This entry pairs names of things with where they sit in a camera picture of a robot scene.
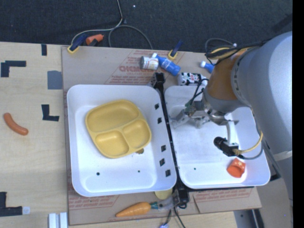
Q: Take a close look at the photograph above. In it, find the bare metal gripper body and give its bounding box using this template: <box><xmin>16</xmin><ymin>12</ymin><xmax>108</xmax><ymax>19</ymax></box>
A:
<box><xmin>184</xmin><ymin>101</ymin><xmax>227</xmax><ymax>125</ymax></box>

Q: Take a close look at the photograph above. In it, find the thin black rod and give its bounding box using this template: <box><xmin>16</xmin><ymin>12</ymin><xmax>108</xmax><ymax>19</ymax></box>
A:
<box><xmin>157</xmin><ymin>81</ymin><xmax>184</xmax><ymax>192</ymax></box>

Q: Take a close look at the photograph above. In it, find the white plastic tray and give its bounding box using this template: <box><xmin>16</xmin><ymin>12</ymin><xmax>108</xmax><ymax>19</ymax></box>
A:
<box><xmin>66</xmin><ymin>84</ymin><xmax>178</xmax><ymax>198</ymax></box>
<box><xmin>164</xmin><ymin>85</ymin><xmax>271</xmax><ymax>190</ymax></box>

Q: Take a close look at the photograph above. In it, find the black and white cow carton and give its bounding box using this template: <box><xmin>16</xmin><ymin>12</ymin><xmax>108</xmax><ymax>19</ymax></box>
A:
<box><xmin>178</xmin><ymin>72</ymin><xmax>208</xmax><ymax>86</ymax></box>

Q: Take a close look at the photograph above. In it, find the blue bottle white cap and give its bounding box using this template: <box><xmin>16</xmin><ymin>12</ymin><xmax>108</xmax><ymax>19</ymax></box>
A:
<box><xmin>199</xmin><ymin>60</ymin><xmax>216</xmax><ymax>74</ymax></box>
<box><xmin>152</xmin><ymin>52</ymin><xmax>181</xmax><ymax>76</ymax></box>

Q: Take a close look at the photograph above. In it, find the orange cup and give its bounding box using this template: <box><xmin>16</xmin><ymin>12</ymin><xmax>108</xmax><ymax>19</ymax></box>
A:
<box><xmin>226</xmin><ymin>157</ymin><xmax>247</xmax><ymax>179</ymax></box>

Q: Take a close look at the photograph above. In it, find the white small can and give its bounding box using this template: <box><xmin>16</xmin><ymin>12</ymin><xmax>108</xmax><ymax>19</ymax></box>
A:
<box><xmin>139</xmin><ymin>56</ymin><xmax>160</xmax><ymax>71</ymax></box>

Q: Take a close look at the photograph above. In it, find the yellow divided plate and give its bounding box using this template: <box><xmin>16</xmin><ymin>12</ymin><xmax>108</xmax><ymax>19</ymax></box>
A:
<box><xmin>85</xmin><ymin>99</ymin><xmax>152</xmax><ymax>159</ymax></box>

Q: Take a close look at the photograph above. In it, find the yellow round toy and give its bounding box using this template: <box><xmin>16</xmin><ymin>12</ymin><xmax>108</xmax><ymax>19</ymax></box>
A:
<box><xmin>154</xmin><ymin>188</ymin><xmax>173</xmax><ymax>200</ymax></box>

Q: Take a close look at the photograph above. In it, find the brown cardboard board red print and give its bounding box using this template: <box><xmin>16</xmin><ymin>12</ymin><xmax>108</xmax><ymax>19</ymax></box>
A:
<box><xmin>61</xmin><ymin>46</ymin><xmax>262</xmax><ymax>226</ymax></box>

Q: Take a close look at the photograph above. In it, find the orange carrot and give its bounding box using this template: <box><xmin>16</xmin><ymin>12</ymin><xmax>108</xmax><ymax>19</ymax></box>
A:
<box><xmin>115</xmin><ymin>201</ymin><xmax>159</xmax><ymax>218</ymax></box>

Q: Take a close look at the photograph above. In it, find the orange sausage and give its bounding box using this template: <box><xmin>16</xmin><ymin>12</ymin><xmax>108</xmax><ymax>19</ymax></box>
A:
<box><xmin>3</xmin><ymin>113</ymin><xmax>29</xmax><ymax>136</ymax></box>

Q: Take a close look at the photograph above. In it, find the black cylinder on white bracket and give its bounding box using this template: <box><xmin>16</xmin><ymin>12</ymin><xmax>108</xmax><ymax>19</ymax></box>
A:
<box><xmin>213</xmin><ymin>119</ymin><xmax>240</xmax><ymax>157</ymax></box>

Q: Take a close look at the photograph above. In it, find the black block with thin wires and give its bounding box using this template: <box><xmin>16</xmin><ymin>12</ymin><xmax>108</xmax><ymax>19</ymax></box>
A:
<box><xmin>152</xmin><ymin>72</ymin><xmax>166</xmax><ymax>89</ymax></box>
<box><xmin>172</xmin><ymin>188</ymin><xmax>190</xmax><ymax>206</ymax></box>

